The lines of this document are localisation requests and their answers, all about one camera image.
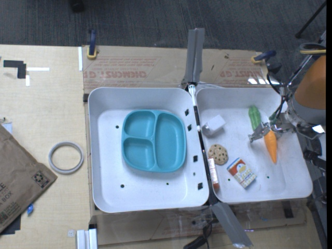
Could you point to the thin black and white rod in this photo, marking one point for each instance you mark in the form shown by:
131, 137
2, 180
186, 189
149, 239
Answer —
196, 113

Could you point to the green toy vegetable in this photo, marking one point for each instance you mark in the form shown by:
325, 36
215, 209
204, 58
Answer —
254, 117

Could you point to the brown cardboard board red print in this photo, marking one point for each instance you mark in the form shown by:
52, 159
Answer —
145, 71

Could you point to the orange toy carrot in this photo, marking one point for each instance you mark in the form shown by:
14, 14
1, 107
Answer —
271, 145

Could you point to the orange and white carton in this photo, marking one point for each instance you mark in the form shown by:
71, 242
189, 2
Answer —
242, 174

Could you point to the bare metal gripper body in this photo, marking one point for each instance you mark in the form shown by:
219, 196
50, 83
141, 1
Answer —
285, 122

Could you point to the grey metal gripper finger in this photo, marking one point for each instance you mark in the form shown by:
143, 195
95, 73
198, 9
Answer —
260, 131

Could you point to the white plug adapter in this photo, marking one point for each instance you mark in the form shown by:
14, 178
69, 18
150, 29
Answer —
214, 125

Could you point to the white plastic tray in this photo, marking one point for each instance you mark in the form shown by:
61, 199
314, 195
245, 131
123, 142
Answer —
280, 180
145, 191

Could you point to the small blue wrapper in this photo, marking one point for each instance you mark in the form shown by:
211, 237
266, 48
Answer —
30, 208

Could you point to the chocolate chip biscuit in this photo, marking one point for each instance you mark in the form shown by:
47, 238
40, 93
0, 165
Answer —
218, 154

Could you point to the blue divided plate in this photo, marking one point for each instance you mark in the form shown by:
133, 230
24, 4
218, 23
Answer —
168, 139

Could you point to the brown paper bag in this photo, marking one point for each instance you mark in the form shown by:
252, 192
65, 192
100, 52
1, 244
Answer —
18, 175

